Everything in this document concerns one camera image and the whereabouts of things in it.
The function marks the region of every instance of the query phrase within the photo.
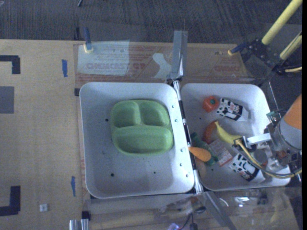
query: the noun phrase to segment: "wooden surface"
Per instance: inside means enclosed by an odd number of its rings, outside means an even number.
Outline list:
[[[10,186],[21,186],[21,211],[0,217],[0,229],[64,230],[70,219],[81,218],[73,44],[0,40],[0,55],[21,58],[21,74],[12,75],[12,64],[0,62],[0,86],[15,92],[14,114],[0,114],[0,206],[9,204]],[[62,59],[68,62],[66,78]],[[49,211],[39,212],[45,203]]]

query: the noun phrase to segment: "green plate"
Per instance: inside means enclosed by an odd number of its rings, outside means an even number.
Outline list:
[[[156,101],[129,100],[111,111],[112,140],[128,155],[154,155],[173,147],[173,131],[167,109]]]

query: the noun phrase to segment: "yellow banana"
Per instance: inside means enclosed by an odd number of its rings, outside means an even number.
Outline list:
[[[233,145],[235,139],[239,139],[239,138],[242,137],[242,136],[231,135],[231,134],[227,133],[227,132],[219,125],[219,122],[218,122],[218,121],[215,122],[215,125],[216,125],[217,135],[218,135],[219,139],[222,140],[222,141],[224,141],[224,142],[227,142],[227,143]]]

